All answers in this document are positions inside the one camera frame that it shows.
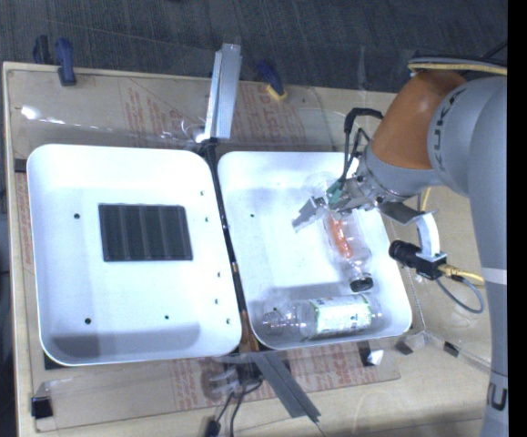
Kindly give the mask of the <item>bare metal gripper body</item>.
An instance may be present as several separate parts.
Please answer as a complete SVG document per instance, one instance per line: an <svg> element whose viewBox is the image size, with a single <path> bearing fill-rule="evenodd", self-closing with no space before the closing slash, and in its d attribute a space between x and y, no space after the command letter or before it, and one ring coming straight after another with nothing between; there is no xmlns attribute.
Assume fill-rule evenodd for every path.
<svg viewBox="0 0 527 437"><path fill-rule="evenodd" d="M376 208L382 202L382 188L369 173L338 178L329 187L329 208L343 213L351 209Z"/></svg>

